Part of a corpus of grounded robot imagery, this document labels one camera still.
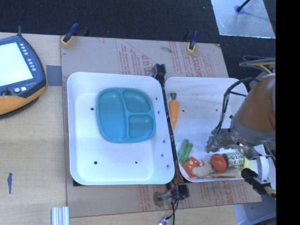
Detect beige croissant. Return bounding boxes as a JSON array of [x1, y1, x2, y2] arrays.
[[191, 158, 213, 179]]

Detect black block with thin wires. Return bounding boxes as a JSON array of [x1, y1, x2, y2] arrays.
[[154, 64, 167, 77], [176, 184, 190, 200]]

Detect white plastic tray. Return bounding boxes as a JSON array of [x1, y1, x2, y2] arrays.
[[165, 76, 251, 183], [67, 71, 176, 186]]

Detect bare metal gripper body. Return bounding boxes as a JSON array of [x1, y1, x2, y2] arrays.
[[205, 128, 261, 161]]

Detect green bean pods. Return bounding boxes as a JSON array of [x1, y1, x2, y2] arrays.
[[177, 138, 194, 164]]

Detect blue divided plate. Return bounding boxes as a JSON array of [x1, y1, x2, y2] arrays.
[[96, 87, 157, 144]]

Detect orange carrot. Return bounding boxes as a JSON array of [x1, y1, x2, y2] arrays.
[[168, 92, 180, 130]]

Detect red tomato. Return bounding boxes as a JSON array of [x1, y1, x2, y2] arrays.
[[210, 153, 228, 173]]

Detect brown cardboard board red print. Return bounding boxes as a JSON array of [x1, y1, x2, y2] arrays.
[[60, 35, 263, 218]]

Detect green printed can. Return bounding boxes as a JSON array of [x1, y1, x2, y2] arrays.
[[222, 151, 246, 169]]

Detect black cylinder on white bracket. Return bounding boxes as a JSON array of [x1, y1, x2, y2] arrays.
[[240, 144, 277, 198]]

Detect beige flat bread slice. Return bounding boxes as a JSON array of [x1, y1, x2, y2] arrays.
[[206, 168, 242, 179]]

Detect red packet with yellow stars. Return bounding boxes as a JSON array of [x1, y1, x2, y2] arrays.
[[182, 156, 202, 179]]

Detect thin black and white rod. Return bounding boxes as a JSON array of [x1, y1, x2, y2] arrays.
[[158, 73, 182, 184]]

